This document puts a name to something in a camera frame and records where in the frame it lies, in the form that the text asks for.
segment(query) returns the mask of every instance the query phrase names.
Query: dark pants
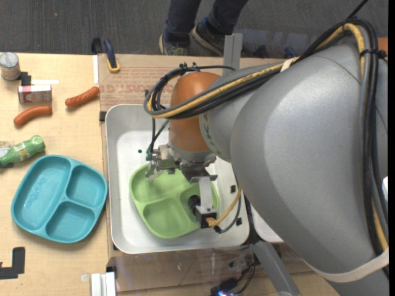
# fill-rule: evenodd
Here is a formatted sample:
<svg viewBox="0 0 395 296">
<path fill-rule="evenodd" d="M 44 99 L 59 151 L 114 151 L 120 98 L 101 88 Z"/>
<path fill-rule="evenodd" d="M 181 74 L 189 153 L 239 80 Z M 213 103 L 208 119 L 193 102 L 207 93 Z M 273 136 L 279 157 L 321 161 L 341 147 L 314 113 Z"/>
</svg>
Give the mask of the dark pants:
<svg viewBox="0 0 395 296">
<path fill-rule="evenodd" d="M 167 31 L 179 38 L 189 38 L 202 0 L 171 0 L 166 25 Z M 240 12 L 248 0 L 215 0 L 207 18 L 209 23 L 225 35 L 233 33 Z"/>
</svg>

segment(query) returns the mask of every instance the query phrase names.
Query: sneaker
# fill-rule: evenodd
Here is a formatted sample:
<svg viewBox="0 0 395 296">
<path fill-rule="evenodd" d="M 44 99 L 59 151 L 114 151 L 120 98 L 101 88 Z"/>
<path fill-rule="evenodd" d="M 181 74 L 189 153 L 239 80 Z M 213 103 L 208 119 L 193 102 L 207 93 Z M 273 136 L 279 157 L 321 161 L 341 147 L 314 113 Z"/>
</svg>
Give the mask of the sneaker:
<svg viewBox="0 0 395 296">
<path fill-rule="evenodd" d="M 165 35 L 162 34 L 159 38 L 159 49 L 162 55 L 168 56 L 188 56 L 189 47 L 176 47 L 165 41 Z"/>
<path fill-rule="evenodd" d="M 214 35 L 209 31 L 204 22 L 198 23 L 193 28 L 192 37 L 202 47 L 223 56 L 223 48 L 225 45 L 225 35 Z"/>
</svg>

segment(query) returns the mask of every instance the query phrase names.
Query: can lid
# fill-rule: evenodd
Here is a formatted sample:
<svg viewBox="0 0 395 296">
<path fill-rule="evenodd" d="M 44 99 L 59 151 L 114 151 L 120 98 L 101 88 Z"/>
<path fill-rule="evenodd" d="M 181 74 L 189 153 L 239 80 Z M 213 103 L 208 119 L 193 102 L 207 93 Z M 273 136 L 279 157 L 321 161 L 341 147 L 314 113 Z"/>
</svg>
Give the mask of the can lid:
<svg viewBox="0 0 395 296">
<path fill-rule="evenodd" d="M 15 67 L 19 62 L 18 56 L 13 52 L 3 52 L 0 55 L 0 65 L 5 68 Z"/>
</svg>

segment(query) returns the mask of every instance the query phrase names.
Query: blue plate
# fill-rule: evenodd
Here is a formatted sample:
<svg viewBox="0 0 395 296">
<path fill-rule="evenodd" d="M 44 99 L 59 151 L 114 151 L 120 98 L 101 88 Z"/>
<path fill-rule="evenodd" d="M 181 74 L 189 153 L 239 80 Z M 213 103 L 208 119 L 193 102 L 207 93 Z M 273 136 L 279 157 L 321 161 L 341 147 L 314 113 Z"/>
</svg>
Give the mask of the blue plate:
<svg viewBox="0 0 395 296">
<path fill-rule="evenodd" d="M 94 228 L 107 191 L 107 181 L 97 170 L 61 155 L 46 155 L 23 177 L 12 201 L 12 218 L 32 234 L 71 244 Z"/>
</svg>

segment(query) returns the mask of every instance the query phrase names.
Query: gray floor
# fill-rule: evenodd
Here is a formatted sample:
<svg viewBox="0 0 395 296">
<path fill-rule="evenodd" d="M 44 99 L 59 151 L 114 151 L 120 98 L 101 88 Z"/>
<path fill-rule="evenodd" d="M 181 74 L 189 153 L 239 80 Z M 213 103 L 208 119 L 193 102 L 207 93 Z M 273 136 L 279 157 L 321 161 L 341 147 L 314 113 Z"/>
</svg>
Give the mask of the gray floor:
<svg viewBox="0 0 395 296">
<path fill-rule="evenodd" d="M 0 0 L 0 52 L 90 54 L 95 37 L 110 38 L 122 54 L 160 54 L 170 0 Z M 197 21 L 214 0 L 203 0 Z M 362 0 L 250 0 L 236 32 L 271 57 L 289 46 L 303 51 L 317 36 L 344 20 Z M 389 0 L 369 0 L 358 12 L 379 36 L 388 36 Z M 197 44 L 191 54 L 212 56 Z"/>
</svg>

